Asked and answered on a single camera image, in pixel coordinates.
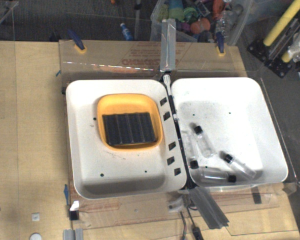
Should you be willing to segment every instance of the black rectangular object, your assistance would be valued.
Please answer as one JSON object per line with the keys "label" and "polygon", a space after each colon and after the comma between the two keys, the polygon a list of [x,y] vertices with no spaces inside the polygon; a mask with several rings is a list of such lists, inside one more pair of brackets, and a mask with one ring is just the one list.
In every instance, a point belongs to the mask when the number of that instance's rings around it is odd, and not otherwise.
{"label": "black rectangular object", "polygon": [[106,142],[110,146],[156,141],[148,112],[102,115]]}

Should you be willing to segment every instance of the wooden table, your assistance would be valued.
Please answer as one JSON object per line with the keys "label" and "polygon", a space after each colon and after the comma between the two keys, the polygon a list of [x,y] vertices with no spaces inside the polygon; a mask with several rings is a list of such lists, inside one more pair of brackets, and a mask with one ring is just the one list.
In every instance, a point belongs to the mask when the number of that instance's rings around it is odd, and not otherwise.
{"label": "wooden table", "polygon": [[[229,51],[244,70],[238,49]],[[59,70],[58,43],[0,41],[0,240],[24,240],[35,232],[57,240],[73,226],[63,193],[69,169]],[[228,227],[210,230],[199,216],[195,222],[205,240],[299,240],[282,187],[271,186],[271,208],[226,211]],[[32,221],[34,213],[39,221]],[[187,239],[194,239],[186,220]],[[182,220],[175,218],[85,229],[84,240],[179,240],[182,231]]]}

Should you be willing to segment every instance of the gray floor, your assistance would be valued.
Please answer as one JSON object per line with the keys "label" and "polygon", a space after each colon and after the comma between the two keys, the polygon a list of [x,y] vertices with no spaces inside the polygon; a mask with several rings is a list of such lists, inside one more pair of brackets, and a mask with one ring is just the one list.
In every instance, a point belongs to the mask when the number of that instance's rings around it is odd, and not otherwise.
{"label": "gray floor", "polygon": [[[49,41],[52,32],[57,31],[62,39],[68,39],[67,29],[77,32],[86,40],[124,40],[120,23],[134,29],[135,0],[15,0],[19,1],[14,13],[15,40]],[[150,38],[150,15],[157,0],[142,0],[142,35],[140,40]],[[260,61],[247,52],[248,45],[255,38],[264,38],[277,21],[273,18],[245,26],[237,46],[246,69],[254,72],[254,77],[264,84],[274,122],[282,136],[282,147],[289,163],[287,182],[300,181],[300,78],[291,70],[284,78],[279,78]],[[11,22],[1,26],[0,40],[11,40]],[[300,230],[300,188],[289,196],[291,206]]]}

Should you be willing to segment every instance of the black bottle cap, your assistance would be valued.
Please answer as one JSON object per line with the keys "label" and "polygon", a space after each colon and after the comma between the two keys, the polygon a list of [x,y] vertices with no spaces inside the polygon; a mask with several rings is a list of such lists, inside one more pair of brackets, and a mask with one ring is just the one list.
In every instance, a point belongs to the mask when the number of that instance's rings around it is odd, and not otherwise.
{"label": "black bottle cap", "polygon": [[198,169],[198,168],[199,168],[198,161],[197,161],[197,160],[192,160],[192,161],[190,162],[190,168],[191,168],[191,169]]}
{"label": "black bottle cap", "polygon": [[201,134],[204,132],[200,125],[194,127],[193,129],[194,129],[195,134]]}
{"label": "black bottle cap", "polygon": [[224,161],[226,161],[228,164],[233,160],[234,158],[229,155],[229,154],[226,154],[225,157],[223,158]]}
{"label": "black bottle cap", "polygon": [[228,176],[228,182],[235,183],[237,181],[236,175],[229,175]]}

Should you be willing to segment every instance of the blue bottle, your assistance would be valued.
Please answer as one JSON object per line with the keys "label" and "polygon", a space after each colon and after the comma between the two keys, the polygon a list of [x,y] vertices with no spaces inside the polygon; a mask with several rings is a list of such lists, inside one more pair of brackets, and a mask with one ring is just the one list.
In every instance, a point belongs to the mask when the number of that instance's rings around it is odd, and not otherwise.
{"label": "blue bottle", "polygon": [[134,37],[132,36],[130,30],[126,27],[126,24],[121,23],[120,27],[122,28],[122,34],[124,35],[125,40],[133,41]]}

